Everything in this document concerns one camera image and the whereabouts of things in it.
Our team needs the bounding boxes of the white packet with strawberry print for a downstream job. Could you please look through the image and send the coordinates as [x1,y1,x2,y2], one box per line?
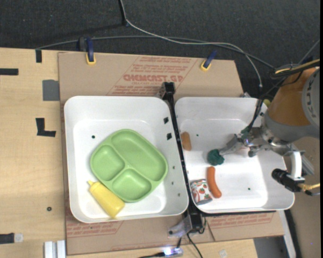
[190,178,213,206]

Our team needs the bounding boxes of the white plastic tray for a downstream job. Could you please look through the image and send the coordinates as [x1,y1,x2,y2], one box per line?
[174,96,296,214]
[63,95,190,224]

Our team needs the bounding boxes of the green broccoli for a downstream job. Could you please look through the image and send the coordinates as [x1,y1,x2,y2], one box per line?
[206,148,226,167]

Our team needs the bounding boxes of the orange bread roll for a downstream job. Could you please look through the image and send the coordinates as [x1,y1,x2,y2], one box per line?
[180,131,192,152]

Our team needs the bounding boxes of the black cylinder on white bracket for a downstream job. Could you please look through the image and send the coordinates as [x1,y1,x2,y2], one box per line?
[271,150,307,193]

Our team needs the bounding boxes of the brown cardboard board red print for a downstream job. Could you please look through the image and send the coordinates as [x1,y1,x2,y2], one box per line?
[58,52,285,255]

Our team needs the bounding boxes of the thin black rod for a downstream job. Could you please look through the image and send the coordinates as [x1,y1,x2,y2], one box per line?
[166,95,195,215]

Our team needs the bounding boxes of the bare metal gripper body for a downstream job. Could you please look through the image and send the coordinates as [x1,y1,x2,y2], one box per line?
[241,126,290,155]

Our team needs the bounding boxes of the black block with thin wires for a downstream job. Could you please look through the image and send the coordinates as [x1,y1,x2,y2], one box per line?
[160,81,176,101]
[186,211,205,233]

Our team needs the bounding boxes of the green divided plate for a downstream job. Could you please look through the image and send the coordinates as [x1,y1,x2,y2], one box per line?
[90,128,169,203]

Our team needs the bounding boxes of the orange sausage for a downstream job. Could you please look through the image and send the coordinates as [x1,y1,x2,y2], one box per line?
[206,166,222,199]

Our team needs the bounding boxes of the yellow squeeze bottle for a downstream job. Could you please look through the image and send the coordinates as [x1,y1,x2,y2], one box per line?
[87,180,126,219]

